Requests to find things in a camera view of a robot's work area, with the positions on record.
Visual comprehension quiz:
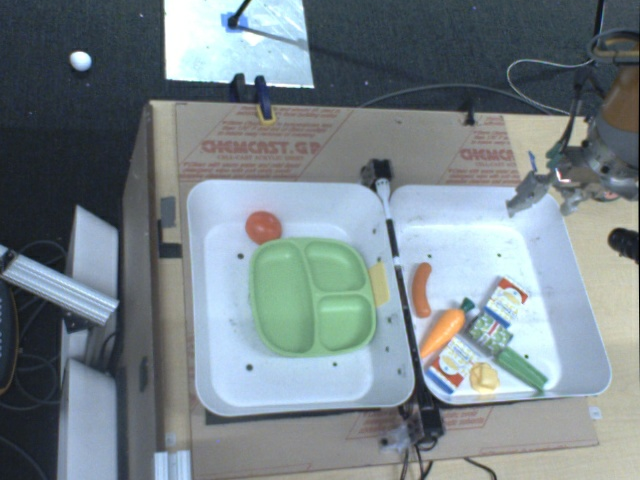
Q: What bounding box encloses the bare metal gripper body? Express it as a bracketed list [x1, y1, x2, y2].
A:
[549, 146, 640, 203]

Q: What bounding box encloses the white plastic tray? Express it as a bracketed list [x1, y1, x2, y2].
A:
[388, 183, 614, 409]
[186, 178, 417, 418]

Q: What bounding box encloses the white and red carton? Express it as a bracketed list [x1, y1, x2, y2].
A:
[481, 275, 530, 329]
[424, 334, 479, 396]

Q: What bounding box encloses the thin black and white rod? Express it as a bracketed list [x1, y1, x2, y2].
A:
[375, 177, 427, 410]

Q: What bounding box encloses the orange sausage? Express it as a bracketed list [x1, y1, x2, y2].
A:
[411, 261, 434, 320]

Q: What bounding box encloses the green and white carton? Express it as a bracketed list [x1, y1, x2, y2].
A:
[465, 311, 515, 356]

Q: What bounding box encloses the orange carrot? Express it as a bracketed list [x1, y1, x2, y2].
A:
[419, 297, 477, 361]

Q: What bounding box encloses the yellow cheese slice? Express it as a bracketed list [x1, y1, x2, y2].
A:
[367, 261, 391, 309]

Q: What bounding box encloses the green cucumber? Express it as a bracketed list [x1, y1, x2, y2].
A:
[491, 345, 550, 394]

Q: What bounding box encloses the yellow lumpy toy food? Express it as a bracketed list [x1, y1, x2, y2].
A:
[469, 361, 502, 396]

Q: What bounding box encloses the brown cardboard board red print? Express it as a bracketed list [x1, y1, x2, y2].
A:
[174, 99, 601, 470]

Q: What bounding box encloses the red tomato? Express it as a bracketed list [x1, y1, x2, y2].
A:
[244, 210, 284, 246]

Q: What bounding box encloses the green divided plate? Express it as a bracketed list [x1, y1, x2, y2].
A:
[247, 236, 378, 359]

